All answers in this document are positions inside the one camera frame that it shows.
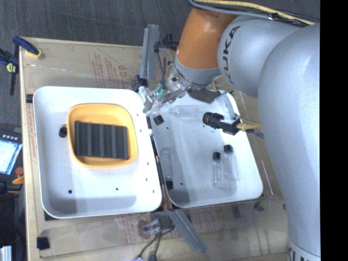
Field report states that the black cylinder on white bracket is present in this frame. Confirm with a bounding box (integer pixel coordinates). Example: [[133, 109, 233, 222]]
[[202, 92, 243, 136]]

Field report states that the brown cardboard board red print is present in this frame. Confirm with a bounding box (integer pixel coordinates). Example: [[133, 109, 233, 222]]
[[18, 36, 289, 258]]

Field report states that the white plastic tray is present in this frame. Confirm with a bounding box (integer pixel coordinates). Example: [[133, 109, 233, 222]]
[[32, 85, 163, 220], [146, 89, 264, 209]]

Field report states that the clear plastic bottle without cap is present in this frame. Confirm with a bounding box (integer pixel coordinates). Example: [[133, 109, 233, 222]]
[[167, 104, 200, 120]]

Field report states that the black ribbed block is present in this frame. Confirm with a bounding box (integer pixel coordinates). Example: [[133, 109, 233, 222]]
[[73, 120, 129, 160]]

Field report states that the yellow square bowl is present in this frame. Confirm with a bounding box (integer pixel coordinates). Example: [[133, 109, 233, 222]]
[[66, 103, 139, 169]]

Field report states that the thin black rod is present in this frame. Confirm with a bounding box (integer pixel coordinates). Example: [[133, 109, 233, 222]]
[[146, 115, 173, 211]]

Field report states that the clear plastic bottle black cap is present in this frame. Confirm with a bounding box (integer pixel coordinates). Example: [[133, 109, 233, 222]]
[[159, 147, 175, 191], [148, 106, 165, 126], [212, 151, 223, 188], [223, 144, 239, 182]]

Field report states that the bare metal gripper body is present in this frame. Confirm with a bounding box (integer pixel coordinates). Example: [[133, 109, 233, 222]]
[[159, 69, 191, 103]]

